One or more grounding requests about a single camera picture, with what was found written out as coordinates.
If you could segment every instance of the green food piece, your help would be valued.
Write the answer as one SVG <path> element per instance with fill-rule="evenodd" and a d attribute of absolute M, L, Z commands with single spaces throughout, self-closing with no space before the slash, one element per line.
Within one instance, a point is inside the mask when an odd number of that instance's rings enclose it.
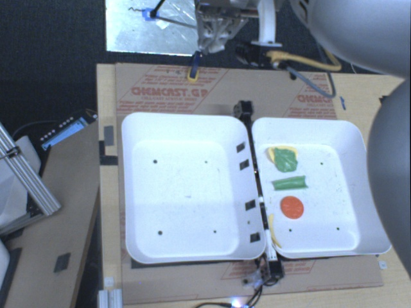
<path fill-rule="evenodd" d="M 274 148 L 274 163 L 281 172 L 291 172 L 297 169 L 295 153 L 287 149 Z"/>
<path fill-rule="evenodd" d="M 291 178 L 274 180 L 272 184 L 274 185 L 275 191 L 281 191 L 283 189 L 307 188 L 305 176 L 296 176 Z"/>

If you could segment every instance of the wooden table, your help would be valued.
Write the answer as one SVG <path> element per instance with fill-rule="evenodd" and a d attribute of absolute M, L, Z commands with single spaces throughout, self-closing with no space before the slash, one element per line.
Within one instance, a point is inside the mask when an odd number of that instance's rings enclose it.
<path fill-rule="evenodd" d="M 339 99 L 334 101 L 339 119 L 354 123 L 361 130 L 365 143 L 372 120 L 380 107 L 379 98 L 389 95 L 401 82 L 391 76 L 334 74 L 333 79 L 346 109 Z M 116 81 L 114 65 L 98 66 L 99 138 L 104 139 L 105 124 L 116 124 Z M 116 142 L 106 147 L 106 155 L 117 155 Z M 119 230 L 118 170 L 112 166 L 100 169 L 101 226 L 103 241 L 103 276 L 113 281 L 105 289 L 121 288 L 121 253 Z M 388 268 L 382 270 L 383 287 L 318 291 L 262 296 L 258 308 L 269 307 L 410 307 L 411 281 L 394 249 L 381 256 Z M 127 305 L 127 308 L 175 307 L 191 308 L 205 300 Z M 207 300 L 230 302 L 226 300 Z"/>
<path fill-rule="evenodd" d="M 97 123 L 52 147 L 42 178 L 62 208 L 6 243 L 22 249 L 6 308 L 75 307 L 98 211 L 98 166 Z M 55 273 L 68 253 L 67 268 Z"/>

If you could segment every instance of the blue tape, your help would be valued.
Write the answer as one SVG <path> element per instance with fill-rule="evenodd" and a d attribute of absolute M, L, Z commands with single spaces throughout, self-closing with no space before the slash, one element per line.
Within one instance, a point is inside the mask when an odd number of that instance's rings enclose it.
<path fill-rule="evenodd" d="M 154 8 L 146 8 L 146 9 L 143 9 L 143 12 L 142 12 L 141 14 L 143 15 L 145 21 L 148 21 L 148 22 L 155 21 L 155 18 L 151 18 L 151 17 L 150 17 L 150 12 L 151 12 L 152 10 L 154 10 Z M 157 11 L 157 13 L 155 14 L 155 16 L 156 16 L 156 17 L 159 17 L 159 16 L 160 16 L 160 13 Z"/>
<path fill-rule="evenodd" d="M 340 96 L 341 106 L 345 110 L 345 100 L 342 96 Z"/>

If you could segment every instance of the metal frame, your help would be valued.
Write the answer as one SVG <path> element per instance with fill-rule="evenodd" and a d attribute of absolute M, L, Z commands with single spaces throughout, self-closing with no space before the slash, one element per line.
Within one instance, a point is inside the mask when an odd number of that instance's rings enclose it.
<path fill-rule="evenodd" d="M 0 123 L 0 158 L 5 159 L 6 163 L 27 189 L 42 214 L 31 217 L 30 213 L 11 222 L 9 225 L 0 229 L 0 235 L 6 235 L 14 230 L 22 228 L 43 216 L 50 216 L 56 212 L 61 204 L 50 193 L 44 185 L 41 177 L 33 170 L 28 161 L 16 146 L 10 134 Z"/>
<path fill-rule="evenodd" d="M 123 297 L 121 289 L 98 291 L 98 308 L 123 308 Z"/>

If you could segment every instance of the yellow food piece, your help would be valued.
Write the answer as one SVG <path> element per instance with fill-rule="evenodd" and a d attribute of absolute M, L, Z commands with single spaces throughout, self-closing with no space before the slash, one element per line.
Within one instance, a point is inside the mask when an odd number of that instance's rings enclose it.
<path fill-rule="evenodd" d="M 274 215 L 271 214 L 268 216 L 268 225 L 270 227 L 271 239 L 276 246 L 278 246 L 279 248 L 282 248 L 281 244 L 278 243 L 277 238 L 275 238 L 273 221 L 274 221 Z"/>
<path fill-rule="evenodd" d="M 277 149 L 279 149 L 279 150 L 290 150 L 290 151 L 293 151 L 294 154 L 295 154 L 295 158 L 298 157 L 298 151 L 297 151 L 294 147 L 291 147 L 291 146 L 273 146 L 273 147 L 270 147 L 269 149 L 267 149 L 268 157 L 270 158 L 270 160 L 271 160 L 273 163 L 275 163 L 274 148 L 277 148 Z"/>

